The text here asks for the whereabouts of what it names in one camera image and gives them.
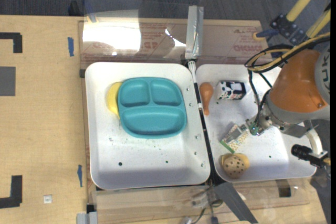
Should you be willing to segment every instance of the light wood surface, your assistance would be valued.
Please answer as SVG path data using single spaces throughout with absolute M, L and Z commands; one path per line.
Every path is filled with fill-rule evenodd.
M 86 210 L 78 31 L 82 19 L 0 16 L 1 32 L 23 35 L 22 54 L 13 53 L 11 40 L 0 40 L 0 66 L 16 67 L 16 96 L 0 97 L 0 160 L 4 164 L 0 168 L 0 198 L 9 196 L 12 175 L 23 176 L 23 202 L 20 207 L 0 209 L 0 223 L 76 223 L 76 214 Z M 74 39 L 73 57 L 69 55 L 68 37 Z M 82 166 L 82 187 L 78 165 Z M 259 223 L 326 223 L 314 188 L 307 180 L 301 186 L 305 196 L 291 200 L 292 204 L 259 201 L 261 208 L 271 207 L 255 207 L 253 214 Z M 44 195 L 52 195 L 51 204 L 44 204 Z M 237 223 L 227 208 L 215 212 L 221 223 Z M 210 223 L 210 216 L 206 211 L 199 223 Z M 134 223 L 177 224 L 181 219 Z

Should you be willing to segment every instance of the teal plate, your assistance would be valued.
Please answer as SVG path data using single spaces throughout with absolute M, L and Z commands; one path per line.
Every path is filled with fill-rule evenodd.
M 124 130 L 139 138 L 175 136 L 187 122 L 180 89 L 163 78 L 124 81 L 118 92 L 118 109 Z

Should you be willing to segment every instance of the black corner marker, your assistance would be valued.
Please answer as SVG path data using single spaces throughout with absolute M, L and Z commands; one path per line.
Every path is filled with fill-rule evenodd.
M 12 39 L 13 40 L 13 53 L 22 53 L 22 35 L 20 33 L 7 33 L 0 32 L 0 39 Z
M 12 176 L 10 196 L 0 198 L 0 209 L 19 207 L 22 203 L 22 176 Z

